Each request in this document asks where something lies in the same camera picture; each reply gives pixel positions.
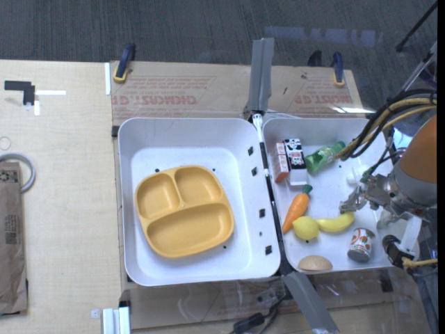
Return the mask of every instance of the tin can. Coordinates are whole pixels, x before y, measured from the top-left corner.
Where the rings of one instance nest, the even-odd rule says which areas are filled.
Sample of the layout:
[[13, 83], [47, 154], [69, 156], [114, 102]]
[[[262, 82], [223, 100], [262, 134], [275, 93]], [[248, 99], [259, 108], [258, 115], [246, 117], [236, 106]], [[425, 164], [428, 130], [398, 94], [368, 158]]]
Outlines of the tin can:
[[358, 262], [368, 262], [371, 257], [375, 234], [369, 229], [354, 229], [353, 238], [350, 241], [348, 257]]

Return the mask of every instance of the toy banana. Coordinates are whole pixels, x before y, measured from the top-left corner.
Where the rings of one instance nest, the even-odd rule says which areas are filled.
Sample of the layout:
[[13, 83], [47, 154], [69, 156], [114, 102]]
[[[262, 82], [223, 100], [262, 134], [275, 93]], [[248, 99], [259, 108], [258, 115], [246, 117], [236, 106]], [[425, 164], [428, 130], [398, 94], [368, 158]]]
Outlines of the toy banana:
[[324, 232], [341, 232], [345, 230], [354, 221], [353, 212], [344, 212], [336, 218], [316, 219], [317, 225]]

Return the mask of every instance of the white plastic tray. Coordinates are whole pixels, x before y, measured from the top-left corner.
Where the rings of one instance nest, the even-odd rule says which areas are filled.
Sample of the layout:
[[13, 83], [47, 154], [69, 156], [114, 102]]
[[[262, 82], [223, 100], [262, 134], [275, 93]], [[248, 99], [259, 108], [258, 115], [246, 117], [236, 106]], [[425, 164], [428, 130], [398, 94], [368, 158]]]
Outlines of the white plastic tray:
[[[259, 140], [250, 123], [236, 118], [133, 118], [121, 125], [118, 142], [124, 262], [135, 283], [157, 286], [267, 278], [278, 270], [280, 252]], [[234, 213], [234, 232], [203, 253], [162, 257], [144, 237], [134, 191], [156, 170], [191, 164], [207, 167], [220, 181]]]
[[[363, 129], [366, 119], [359, 118], [276, 118], [264, 123], [263, 135], [268, 155], [276, 142], [286, 138], [299, 138], [305, 155], [311, 154], [324, 145], [333, 145], [337, 141], [348, 144]], [[359, 165], [372, 166], [385, 148], [385, 138], [380, 134], [369, 149], [361, 156], [347, 161], [335, 161], [320, 169], [315, 175], [308, 174], [308, 183], [313, 186], [309, 194], [310, 201], [306, 215], [313, 218], [334, 218], [339, 215], [340, 201], [345, 201], [355, 186], [347, 182], [346, 177], [353, 167]], [[387, 175], [392, 170], [392, 164], [387, 161], [381, 164], [375, 174]], [[301, 186], [290, 186], [284, 180], [273, 183], [273, 193], [280, 215], [280, 223], [284, 221], [287, 209], [293, 197], [302, 191]], [[390, 223], [387, 228], [378, 230], [376, 222], [380, 217], [381, 208], [373, 211], [369, 204], [355, 213], [355, 222], [342, 233], [328, 234], [319, 232], [316, 239], [309, 242], [297, 238], [293, 231], [288, 231], [284, 237], [286, 256], [292, 267], [298, 269], [299, 261], [307, 255], [322, 255], [333, 265], [331, 271], [348, 271], [392, 266], [382, 247], [382, 239], [387, 234], [393, 234], [399, 239], [403, 237], [406, 221]], [[353, 230], [368, 228], [375, 233], [371, 258], [366, 263], [359, 263], [347, 256]]]

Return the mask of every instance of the yellow divided plate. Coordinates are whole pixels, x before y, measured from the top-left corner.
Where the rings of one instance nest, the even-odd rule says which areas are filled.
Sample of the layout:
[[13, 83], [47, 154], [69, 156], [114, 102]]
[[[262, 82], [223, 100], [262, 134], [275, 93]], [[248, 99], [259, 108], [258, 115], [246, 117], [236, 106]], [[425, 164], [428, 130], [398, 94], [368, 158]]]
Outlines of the yellow divided plate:
[[218, 178], [202, 166], [181, 166], [144, 178], [135, 191], [145, 238], [159, 255], [200, 253], [227, 240], [234, 216]]

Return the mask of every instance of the plastic bottle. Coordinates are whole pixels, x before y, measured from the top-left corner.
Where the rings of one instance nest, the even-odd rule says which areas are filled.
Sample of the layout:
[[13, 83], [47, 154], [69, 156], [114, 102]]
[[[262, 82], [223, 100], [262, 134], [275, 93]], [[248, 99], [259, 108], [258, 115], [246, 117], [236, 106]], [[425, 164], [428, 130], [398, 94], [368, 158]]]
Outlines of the plastic bottle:
[[334, 156], [345, 148], [345, 143], [339, 141], [332, 146], [323, 146], [315, 151], [313, 154], [305, 157], [307, 171], [315, 173], [321, 167], [330, 164], [334, 161]]

